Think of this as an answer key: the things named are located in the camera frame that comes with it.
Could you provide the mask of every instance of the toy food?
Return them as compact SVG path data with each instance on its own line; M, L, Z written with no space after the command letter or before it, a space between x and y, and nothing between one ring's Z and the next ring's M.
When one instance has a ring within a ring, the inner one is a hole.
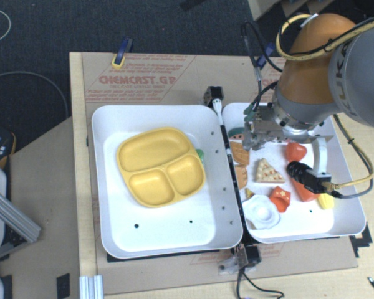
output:
M271 192L269 199L276 205L279 212L285 212L291 203L291 193L280 186L276 186Z
M285 147L285 157L288 162L300 161L305 157L307 148L296 142L289 142Z
M242 165L249 165L249 152L244 150L241 143L230 142L231 154L234 160Z
M270 229L280 221L280 213L267 196L253 195L242 204L245 218L256 229Z
M322 209L332 209L334 208L334 197L328 195L326 193L319 194L320 196L317 198L317 201L320 204Z
M245 188L245 197L247 197L247 199L250 199L253 195L255 195L254 192L252 192L248 187Z
M146 207L161 207L198 192L206 176L189 138L176 128L157 128L124 141L117 150L123 179Z
M284 183L285 179L265 158L262 158L257 165L256 181L258 183Z
M238 189L242 189L247 186L248 172L245 165L238 164L234 167L236 170Z
M305 188L303 184L301 184L300 182L297 182L293 178L291 178L291 182L294 185L302 202L313 201L314 199L319 198L319 195L321 195L321 194L315 194L314 192L309 191L308 189Z
M237 127L233 128L228 133L230 140L244 140L244 128L243 127Z
M199 156L201 162L203 163L203 162L204 162L204 151L201 150L200 148L197 148L197 149L196 149L196 152L197 152L197 154L198 154L198 156Z

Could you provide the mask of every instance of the white tray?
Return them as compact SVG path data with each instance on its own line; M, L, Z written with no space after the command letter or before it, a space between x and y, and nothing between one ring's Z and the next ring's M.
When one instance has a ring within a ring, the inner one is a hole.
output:
M248 103L232 103L223 110L223 120L227 131L244 126L243 111ZM328 118L322 127L315 128L313 135L322 136L331 135L332 139L327 143L328 164L327 172L332 175L333 183L345 183L352 180L348 170L345 157L343 156L340 143L338 141L332 121ZM322 209L316 200L302 202L294 190L287 174L287 160L284 157L285 143L266 143L265 148L253 151L250 150L250 164L247 167L248 182L247 186L256 194L269 195L275 184L256 183L254 181L254 172L257 162L265 158L275 167L277 171L285 178L285 183L279 186L291 192L291 203L285 213L281 214L280 222L271 229L253 229L247 221L249 233L257 241L262 243L287 242L291 240L303 240L314 238L337 237L342 235L355 235L362 232L366 225L365 215L359 198L353 199L335 199L333 209ZM313 166L313 149L311 145L306 145L308 152L301 161ZM355 194L353 186L346 187L343 194ZM246 200L245 190L240 190L241 200Z
M204 152L206 182L183 201L142 206L127 189L116 152L127 138L161 127L184 132ZM228 249L242 223L216 114L203 105L107 105L92 117L100 225L105 250L120 259Z

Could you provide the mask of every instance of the black cable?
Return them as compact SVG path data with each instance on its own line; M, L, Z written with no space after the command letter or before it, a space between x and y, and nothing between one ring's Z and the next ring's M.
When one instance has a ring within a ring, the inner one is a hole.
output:
M261 102L262 95L265 94L270 89L276 88L278 82L279 81L274 81L274 82L270 83L267 87L265 87L263 89L263 91L261 92L261 94L260 95L258 94L258 96L252 101L251 105L254 105L254 109L253 109L254 112L256 112L256 110L257 110L257 108L258 108L258 106L259 106L259 104Z
M256 36L256 39L259 43L259 47L261 48L261 51L263 53L263 56L265 57L265 59L267 60L267 62L275 69L277 70L278 72L282 72L282 69L280 69L271 59L270 57L267 55L266 53L266 48L263 44L263 41L264 41L264 38L258 28L258 25L256 22L249 22L249 21L245 21L243 24L241 24L241 27L240 27L240 30L241 30L241 35L242 37L244 38L244 41L245 41L245 45L246 45L246 48L247 48L247 51L249 54L251 54L251 48L249 47L249 44L248 44L248 35L247 35L247 29L246 27L249 26L253 33L255 34Z
M238 299L241 299L241 296L239 294L239 289L240 289L240 286L241 286L241 280L242 280L242 276L245 277L245 279L253 286L255 287L256 289L258 289L259 291L262 291L262 292L271 292L271 293L278 293L279 296L277 297L277 299L281 299L284 297L284 293L279 291L279 290L269 290L269 289L263 289L263 288L260 288L258 287L257 285L255 285L253 283L253 281L245 274L245 268L242 268L238 271L238 277L237 277L237 287L236 287L236 292L237 292L237 298Z
M245 28L245 25L242 24L241 25L241 35L242 37L244 38L244 43L245 43L245 47L247 49L247 53L248 53L248 56L252 62L252 65L254 66L254 71L255 71L255 76L256 76L256 80L257 80L257 94L258 94L258 97L259 97L259 101L258 103L260 102L260 97L261 97L261 93L262 93L262 78L261 78L261 71L259 70L259 66L256 62L256 59L254 57L254 55L252 54L252 50L251 50L251 47L249 46L249 39L248 39L248 36L246 34L246 28ZM256 105L256 107L253 108L253 111L255 112L257 110L257 107L259 106Z
M340 131L342 132L344 137L348 140L348 144L350 146L352 146L352 148L355 150L356 154L359 156L359 158L364 163L368 172L371 173L372 172L372 167L369 165L366 157L363 155L363 153L360 151L360 149L356 146L356 144L354 142L355 139L350 138L349 134L346 132L345 128L343 127L342 122L339 119L339 116L337 114L334 114L333 117L334 117L334 120L335 120L337 126L339 127ZM356 197L363 196L363 195L367 194L368 192L370 192L373 189L373 185L374 185L374 180L371 178L370 179L370 184L368 185L368 188L366 190L362 191L362 192L358 192L358 193L352 194L352 195L343 195L343 194L340 194L338 191L332 191L330 193L330 195L332 195L333 197L336 197L336 198L340 198L340 199L356 198Z

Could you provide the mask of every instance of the wooden table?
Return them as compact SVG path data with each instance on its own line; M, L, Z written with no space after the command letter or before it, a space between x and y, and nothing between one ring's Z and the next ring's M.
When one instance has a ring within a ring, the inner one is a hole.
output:
M84 71L82 54L70 54L70 78L72 87L72 121L75 153L75 183L77 195L77 223L79 238L79 269L81 276L97 274L92 197L90 187L89 152L86 146L87 125L84 93ZM342 117L348 130L363 148L374 164L374 129ZM356 153L348 147L347 141L339 133L342 149L349 165L353 179L367 175L364 165ZM286 298L374 298L374 289L367 277L374 279L374 188L360 198L365 211L368 227L372 235L372 244L360 248L358 268L285 277L272 277L256 280L259 287L284 292ZM120 283L132 282L119 280ZM190 287L152 290L145 292L106 295L106 298L235 298L236 282L212 283L209 285L192 285ZM265 293L253 289L247 282L241 285L243 297L265 298Z

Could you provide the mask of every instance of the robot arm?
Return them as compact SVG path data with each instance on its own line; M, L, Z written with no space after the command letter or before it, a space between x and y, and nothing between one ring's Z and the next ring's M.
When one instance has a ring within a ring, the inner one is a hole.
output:
M276 42L287 61L273 86L272 103L254 112L250 106L244 112L243 146L259 150L274 140L315 143L314 168L292 164L289 174L312 192L327 190L343 197L332 189L331 177L321 166L327 164L327 154L320 153L325 144L314 141L308 132L337 113L374 127L374 18L356 26L342 16L322 14L304 22L289 54L279 39Z

